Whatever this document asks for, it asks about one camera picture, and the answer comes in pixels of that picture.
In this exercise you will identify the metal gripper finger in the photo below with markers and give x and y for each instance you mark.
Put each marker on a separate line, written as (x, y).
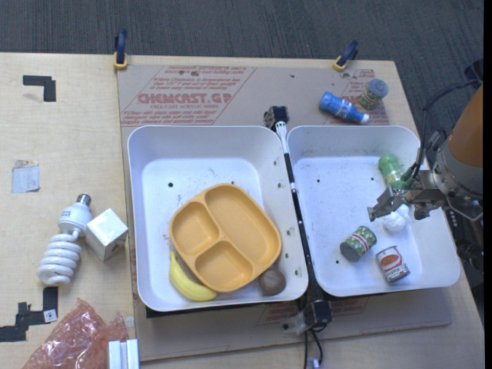
(384, 208)
(386, 195)

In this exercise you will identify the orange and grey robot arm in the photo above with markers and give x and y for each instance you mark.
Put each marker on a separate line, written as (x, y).
(467, 140)

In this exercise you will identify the red and white soup can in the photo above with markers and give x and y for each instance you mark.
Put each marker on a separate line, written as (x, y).
(393, 263)

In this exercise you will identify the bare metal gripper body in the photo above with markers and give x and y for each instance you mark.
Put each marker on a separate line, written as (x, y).
(426, 196)

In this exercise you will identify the white cube box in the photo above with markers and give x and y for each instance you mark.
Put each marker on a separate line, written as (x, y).
(105, 233)

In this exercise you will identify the yellow banana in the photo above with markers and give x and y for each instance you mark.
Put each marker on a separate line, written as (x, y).
(184, 283)

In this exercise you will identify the white spiral light bulb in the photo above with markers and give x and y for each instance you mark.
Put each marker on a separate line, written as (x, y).
(61, 252)

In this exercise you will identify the green plastic bottle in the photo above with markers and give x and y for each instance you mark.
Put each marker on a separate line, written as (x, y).
(389, 167)

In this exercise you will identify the orange divided plate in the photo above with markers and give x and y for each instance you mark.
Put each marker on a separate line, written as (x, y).
(230, 221)

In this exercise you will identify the pink bubble wrap bag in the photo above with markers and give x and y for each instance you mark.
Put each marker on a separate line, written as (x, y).
(73, 340)

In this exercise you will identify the brown round biscuit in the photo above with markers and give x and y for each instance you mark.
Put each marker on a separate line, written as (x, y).
(272, 281)

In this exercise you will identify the blue plastic bottle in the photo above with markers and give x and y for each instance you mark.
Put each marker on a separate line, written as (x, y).
(340, 106)

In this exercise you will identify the white plastic tray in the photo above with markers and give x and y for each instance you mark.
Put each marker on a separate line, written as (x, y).
(215, 148)
(338, 190)

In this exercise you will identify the green can with grey lid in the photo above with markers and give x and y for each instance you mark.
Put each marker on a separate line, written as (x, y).
(372, 96)
(359, 242)

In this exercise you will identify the white crumpled lump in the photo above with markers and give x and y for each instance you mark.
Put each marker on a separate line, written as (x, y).
(394, 223)

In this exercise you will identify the brown cardboard board red print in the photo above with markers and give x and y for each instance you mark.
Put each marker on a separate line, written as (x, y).
(246, 90)

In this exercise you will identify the thin black and white rod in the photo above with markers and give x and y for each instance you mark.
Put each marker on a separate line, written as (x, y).
(296, 202)

